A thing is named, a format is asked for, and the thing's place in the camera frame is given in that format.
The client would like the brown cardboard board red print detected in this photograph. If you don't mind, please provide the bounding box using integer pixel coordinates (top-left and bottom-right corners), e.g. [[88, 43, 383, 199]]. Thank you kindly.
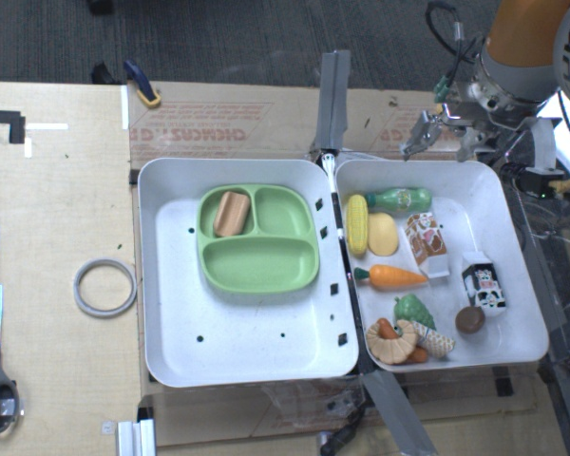
[[126, 81, 555, 448]]

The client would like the green divided plate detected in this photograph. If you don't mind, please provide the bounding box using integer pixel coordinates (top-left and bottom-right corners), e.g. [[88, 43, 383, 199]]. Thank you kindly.
[[196, 183, 321, 295]]

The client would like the orange toy carrot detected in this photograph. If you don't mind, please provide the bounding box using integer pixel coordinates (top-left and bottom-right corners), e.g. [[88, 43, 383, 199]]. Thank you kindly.
[[352, 263, 429, 290]]

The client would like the green toy bottle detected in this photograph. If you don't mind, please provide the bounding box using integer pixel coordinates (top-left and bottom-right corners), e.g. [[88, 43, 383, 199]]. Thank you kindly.
[[364, 186, 433, 216]]

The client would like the pale yellow toy potato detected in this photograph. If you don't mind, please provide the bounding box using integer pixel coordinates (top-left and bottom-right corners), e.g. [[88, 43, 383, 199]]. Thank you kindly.
[[367, 211, 401, 257]]

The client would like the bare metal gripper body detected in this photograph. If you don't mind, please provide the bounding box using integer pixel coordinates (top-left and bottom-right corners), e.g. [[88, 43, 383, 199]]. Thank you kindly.
[[443, 75, 542, 135]]

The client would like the black chair caster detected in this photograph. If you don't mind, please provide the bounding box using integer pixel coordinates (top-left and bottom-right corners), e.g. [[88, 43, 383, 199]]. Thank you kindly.
[[85, 0, 116, 17]]

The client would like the beige toy croissant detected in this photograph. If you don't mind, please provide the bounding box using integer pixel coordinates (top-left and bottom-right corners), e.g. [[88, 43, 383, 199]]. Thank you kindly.
[[365, 319, 420, 366]]

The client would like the brown round toy biscuit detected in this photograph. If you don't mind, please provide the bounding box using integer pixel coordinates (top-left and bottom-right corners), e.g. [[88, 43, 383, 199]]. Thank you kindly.
[[454, 305, 487, 335]]

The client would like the tan toy bread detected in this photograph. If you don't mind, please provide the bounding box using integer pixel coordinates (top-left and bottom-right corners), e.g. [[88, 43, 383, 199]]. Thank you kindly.
[[212, 190, 253, 238]]

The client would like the brown and white toy carton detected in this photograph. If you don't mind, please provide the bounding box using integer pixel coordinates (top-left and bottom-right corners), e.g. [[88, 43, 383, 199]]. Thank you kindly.
[[404, 211, 450, 280]]

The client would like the beige toy waffle cone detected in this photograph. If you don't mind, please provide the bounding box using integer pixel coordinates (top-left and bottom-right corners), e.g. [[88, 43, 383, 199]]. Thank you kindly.
[[409, 321, 457, 360]]

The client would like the green toy leafy vegetable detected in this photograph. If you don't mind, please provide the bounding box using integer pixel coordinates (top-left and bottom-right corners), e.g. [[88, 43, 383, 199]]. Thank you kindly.
[[392, 293, 437, 331]]

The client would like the black and white milk carton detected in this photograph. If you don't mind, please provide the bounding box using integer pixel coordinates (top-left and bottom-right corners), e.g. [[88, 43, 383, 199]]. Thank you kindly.
[[461, 250, 508, 317]]

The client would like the black block with thin wires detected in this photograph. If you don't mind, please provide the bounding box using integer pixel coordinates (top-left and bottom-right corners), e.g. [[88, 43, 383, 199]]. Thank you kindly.
[[318, 407, 367, 456]]

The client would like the grey tape roll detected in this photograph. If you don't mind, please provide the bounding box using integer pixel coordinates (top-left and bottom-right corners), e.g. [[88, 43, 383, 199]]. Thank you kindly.
[[72, 257, 139, 319]]

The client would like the white plastic tray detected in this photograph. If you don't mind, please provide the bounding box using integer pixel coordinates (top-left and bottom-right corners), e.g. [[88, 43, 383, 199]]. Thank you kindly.
[[137, 157, 360, 390], [333, 159, 550, 374]]

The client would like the yellow toy corn cob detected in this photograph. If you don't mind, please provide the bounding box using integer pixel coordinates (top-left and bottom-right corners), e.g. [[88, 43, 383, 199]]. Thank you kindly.
[[345, 193, 371, 257]]

